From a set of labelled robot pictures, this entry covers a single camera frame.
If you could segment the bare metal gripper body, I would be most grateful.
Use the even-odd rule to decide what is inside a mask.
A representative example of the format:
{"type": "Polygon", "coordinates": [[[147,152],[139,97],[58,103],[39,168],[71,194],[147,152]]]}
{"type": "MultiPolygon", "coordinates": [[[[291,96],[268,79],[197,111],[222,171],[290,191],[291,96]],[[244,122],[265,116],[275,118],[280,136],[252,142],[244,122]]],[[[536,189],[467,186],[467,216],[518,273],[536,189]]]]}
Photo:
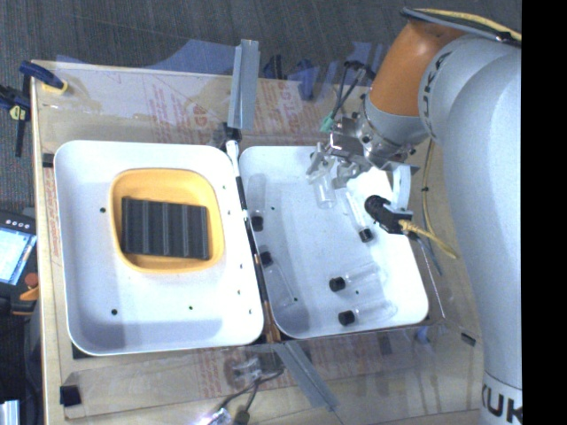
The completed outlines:
{"type": "Polygon", "coordinates": [[[329,154],[361,167],[384,168],[389,162],[404,163],[414,152],[412,144],[398,144],[383,136],[367,120],[342,118],[330,131],[329,154]]]}

